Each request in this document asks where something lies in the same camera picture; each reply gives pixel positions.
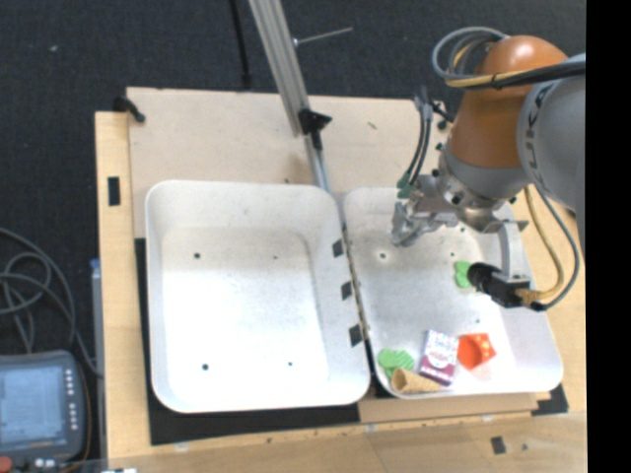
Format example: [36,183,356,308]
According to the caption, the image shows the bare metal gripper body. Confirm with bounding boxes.
[395,173,514,235]

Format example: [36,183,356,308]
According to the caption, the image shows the white plastic tray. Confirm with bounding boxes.
[144,179,372,415]
[339,185,565,400]

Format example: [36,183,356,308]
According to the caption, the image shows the green toy leaf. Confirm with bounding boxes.
[453,261,475,290]
[378,347,416,379]

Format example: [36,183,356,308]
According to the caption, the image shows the purple and white carton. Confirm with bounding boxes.
[418,329,460,387]

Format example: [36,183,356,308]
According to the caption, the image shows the red packet with yellow dots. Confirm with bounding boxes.
[456,332,498,370]

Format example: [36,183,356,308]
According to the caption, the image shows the tan waffle cone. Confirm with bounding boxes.
[390,368,446,395]

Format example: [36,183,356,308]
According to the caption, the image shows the pale brown flat board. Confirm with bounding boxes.
[125,86,552,424]

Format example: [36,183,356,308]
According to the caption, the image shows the black cylinder on white bracket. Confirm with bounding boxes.
[466,218,532,309]

